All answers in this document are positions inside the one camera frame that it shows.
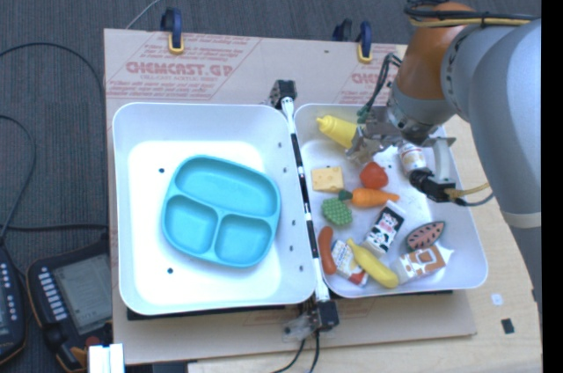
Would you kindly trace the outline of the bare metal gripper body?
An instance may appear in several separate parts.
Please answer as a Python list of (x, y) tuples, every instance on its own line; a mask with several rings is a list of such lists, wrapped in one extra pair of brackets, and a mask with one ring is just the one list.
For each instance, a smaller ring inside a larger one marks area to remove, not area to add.
[(414, 109), (396, 106), (367, 106), (357, 113), (362, 136), (387, 147), (401, 142), (422, 146), (442, 124), (442, 109), (424, 105)]

